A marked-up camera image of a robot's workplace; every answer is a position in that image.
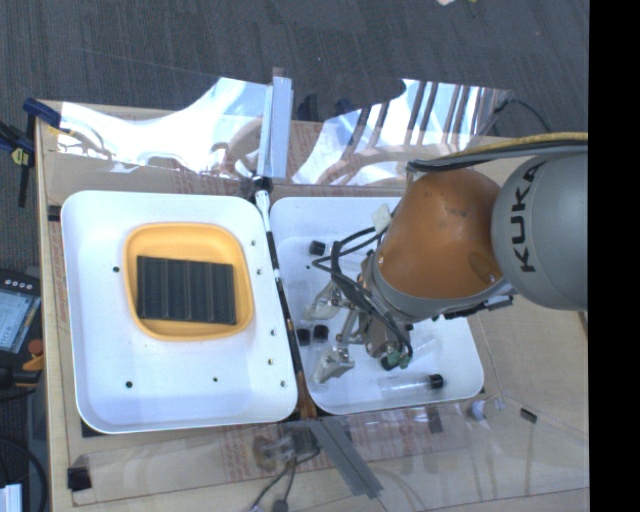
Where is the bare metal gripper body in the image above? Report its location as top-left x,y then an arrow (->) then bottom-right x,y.
358,251 -> 414,360

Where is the white plastic tray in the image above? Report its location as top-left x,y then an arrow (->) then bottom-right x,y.
59,189 -> 300,435
268,195 -> 486,417

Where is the thin black and white rod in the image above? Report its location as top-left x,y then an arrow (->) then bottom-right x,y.
254,189 -> 319,420

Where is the black ribbed rectangular tray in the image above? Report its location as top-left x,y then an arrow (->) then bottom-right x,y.
135,255 -> 238,327

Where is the brown cardboard board red print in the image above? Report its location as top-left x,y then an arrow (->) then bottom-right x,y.
43,118 -> 511,501

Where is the black block with thin wires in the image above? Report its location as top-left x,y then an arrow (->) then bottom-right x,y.
287,424 -> 322,454

